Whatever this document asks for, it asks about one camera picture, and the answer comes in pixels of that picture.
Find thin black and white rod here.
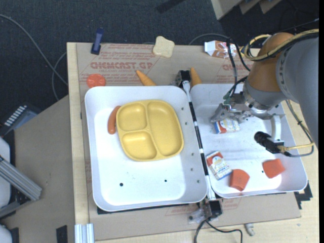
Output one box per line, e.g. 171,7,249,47
182,80,216,200

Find orange sausage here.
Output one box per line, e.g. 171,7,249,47
107,105,122,135

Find small white red blue carton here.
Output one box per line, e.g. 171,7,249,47
214,117,241,135
206,150,232,181

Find yellow divided plate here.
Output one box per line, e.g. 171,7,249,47
115,99,185,162

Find white plastic tray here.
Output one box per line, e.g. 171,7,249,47
189,83,309,199
84,85,209,212

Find beige bread slice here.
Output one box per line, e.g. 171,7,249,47
152,35,176,59

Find white and orange carton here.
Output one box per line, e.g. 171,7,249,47
204,40,237,59

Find brown cardboard board red print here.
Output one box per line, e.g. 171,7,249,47
75,43,302,240

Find orange carrot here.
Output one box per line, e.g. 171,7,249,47
190,67,203,86
135,69,156,87

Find black cylinder on white bracket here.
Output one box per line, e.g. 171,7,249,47
254,113,286,154

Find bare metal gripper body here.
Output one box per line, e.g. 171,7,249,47
226,93,273,121

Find orange wedge piece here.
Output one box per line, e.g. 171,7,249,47
262,158,286,179
229,169,251,192

